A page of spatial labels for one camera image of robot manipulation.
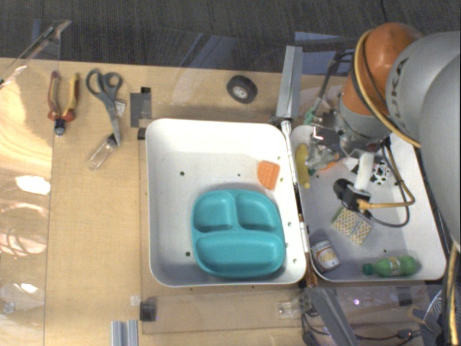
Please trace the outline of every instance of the pliers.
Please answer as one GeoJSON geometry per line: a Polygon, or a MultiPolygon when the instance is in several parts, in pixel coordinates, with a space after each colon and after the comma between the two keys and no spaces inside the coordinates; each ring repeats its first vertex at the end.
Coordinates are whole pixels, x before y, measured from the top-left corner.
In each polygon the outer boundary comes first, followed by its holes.
{"type": "Polygon", "coordinates": [[[57,71],[53,71],[51,73],[50,87],[48,89],[48,106],[50,107],[48,118],[54,121],[55,134],[57,136],[62,136],[64,134],[66,122],[68,123],[75,119],[74,110],[78,104],[79,80],[80,78],[78,74],[74,74],[72,76],[69,103],[67,104],[67,108],[64,110],[64,113],[61,115],[58,105],[58,87],[60,77],[57,71]]]}

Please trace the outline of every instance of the orange block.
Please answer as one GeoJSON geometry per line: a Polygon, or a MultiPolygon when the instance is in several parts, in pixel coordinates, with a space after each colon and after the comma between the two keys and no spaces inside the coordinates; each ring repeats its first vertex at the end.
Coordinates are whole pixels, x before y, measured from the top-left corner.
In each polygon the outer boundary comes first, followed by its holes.
{"type": "Polygon", "coordinates": [[[271,161],[260,161],[258,163],[258,180],[268,190],[273,190],[277,177],[279,176],[280,165],[271,161]]]}

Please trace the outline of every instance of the bottle cap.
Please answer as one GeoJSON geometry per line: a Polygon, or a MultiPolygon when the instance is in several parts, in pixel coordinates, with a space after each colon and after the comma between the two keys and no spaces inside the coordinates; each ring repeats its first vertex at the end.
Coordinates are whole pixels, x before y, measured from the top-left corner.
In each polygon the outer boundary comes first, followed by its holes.
{"type": "Polygon", "coordinates": [[[363,264],[362,272],[363,272],[363,274],[365,274],[365,275],[371,275],[371,274],[373,274],[373,264],[370,264],[370,263],[363,264]]]}

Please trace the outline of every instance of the black tire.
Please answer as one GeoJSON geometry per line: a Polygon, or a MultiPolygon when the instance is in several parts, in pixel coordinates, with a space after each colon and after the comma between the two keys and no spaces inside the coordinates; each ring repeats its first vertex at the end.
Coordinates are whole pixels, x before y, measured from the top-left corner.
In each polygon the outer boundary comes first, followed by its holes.
{"type": "Polygon", "coordinates": [[[258,94],[256,85],[244,76],[234,76],[228,83],[228,93],[232,98],[242,104],[253,102],[258,94]]]}

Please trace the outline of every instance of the green bottle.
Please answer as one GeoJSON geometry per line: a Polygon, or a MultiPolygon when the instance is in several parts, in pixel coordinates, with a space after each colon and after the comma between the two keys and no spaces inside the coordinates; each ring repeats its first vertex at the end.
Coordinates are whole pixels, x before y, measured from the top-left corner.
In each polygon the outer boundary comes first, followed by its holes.
{"type": "Polygon", "coordinates": [[[402,257],[385,257],[375,264],[367,263],[362,267],[365,275],[379,274],[381,277],[398,277],[412,275],[416,271],[416,261],[411,255],[402,257]]]}

